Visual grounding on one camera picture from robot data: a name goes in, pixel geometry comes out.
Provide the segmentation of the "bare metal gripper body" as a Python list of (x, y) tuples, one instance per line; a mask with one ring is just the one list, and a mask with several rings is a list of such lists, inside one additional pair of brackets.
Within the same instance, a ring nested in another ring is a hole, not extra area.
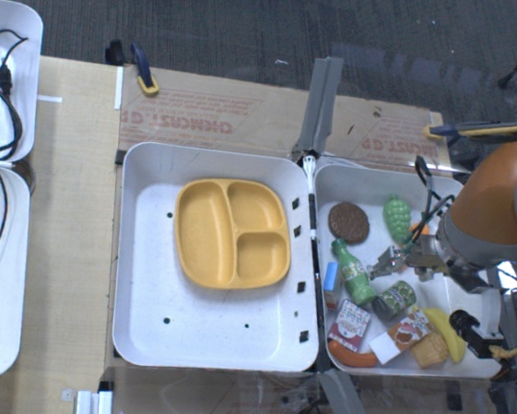
[(405, 256), (405, 264), (415, 270), (420, 281), (431, 281), (436, 273), (447, 274), (455, 263), (455, 254), (448, 242), (436, 234), (417, 238)]

